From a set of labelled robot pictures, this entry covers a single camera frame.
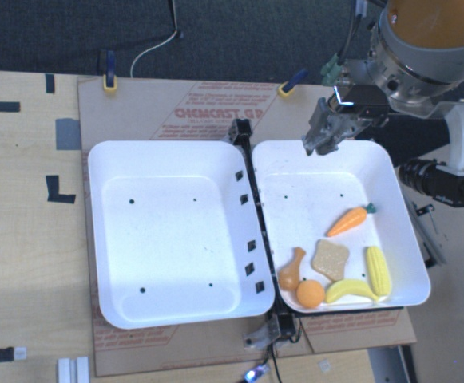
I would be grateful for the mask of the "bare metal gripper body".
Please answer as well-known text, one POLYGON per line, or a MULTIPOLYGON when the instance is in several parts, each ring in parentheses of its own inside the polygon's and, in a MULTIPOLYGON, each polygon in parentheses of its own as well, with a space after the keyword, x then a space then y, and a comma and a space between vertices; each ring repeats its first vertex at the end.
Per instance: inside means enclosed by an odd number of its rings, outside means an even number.
POLYGON ((464 82, 464 56, 332 58, 332 128, 382 126, 393 110, 420 119, 442 107, 441 97, 464 82))

